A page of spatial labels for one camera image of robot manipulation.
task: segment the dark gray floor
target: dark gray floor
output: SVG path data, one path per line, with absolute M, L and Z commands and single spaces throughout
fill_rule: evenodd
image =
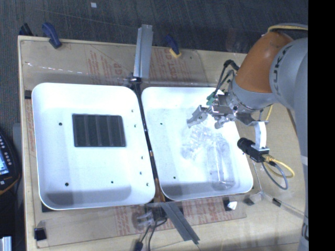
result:
M 136 44 L 141 24 L 153 25 L 153 45 L 170 34 L 181 48 L 247 53 L 271 25 L 308 24 L 308 0 L 0 0 L 0 129 L 11 140 L 19 122 L 17 35 L 52 23 L 60 38 Z M 0 196 L 0 235 L 13 235 L 11 194 Z

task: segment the white object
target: white object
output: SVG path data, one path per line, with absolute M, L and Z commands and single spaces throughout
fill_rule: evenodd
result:
M 42 83 L 32 91 L 39 194 L 54 210 L 144 204 L 155 193 L 136 94 L 127 87 Z M 125 147 L 75 147 L 73 114 L 119 115 Z
M 208 116 L 203 123 L 187 127 L 186 119 L 192 116 L 199 104 L 206 106 L 206 97 L 213 91 L 214 88 L 207 87 L 149 87 L 142 93 L 158 178 L 163 193 L 171 200 L 245 193 L 253 186 L 247 158 L 237 147 L 240 137 L 234 122 L 225 123 L 217 130 L 215 120 Z M 188 144 L 194 141 L 192 129 L 197 129 L 197 126 L 205 126 L 206 133 L 220 133 L 228 142 L 235 177 L 231 188 L 216 190 L 212 187 L 204 147 L 197 146 L 198 151 L 193 153 L 194 144 L 188 149 Z

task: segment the transparent plastic bottle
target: transparent plastic bottle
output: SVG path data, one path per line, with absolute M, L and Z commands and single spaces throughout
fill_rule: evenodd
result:
M 207 142 L 207 169 L 211 186 L 226 190 L 235 185 L 228 142 L 217 134 Z

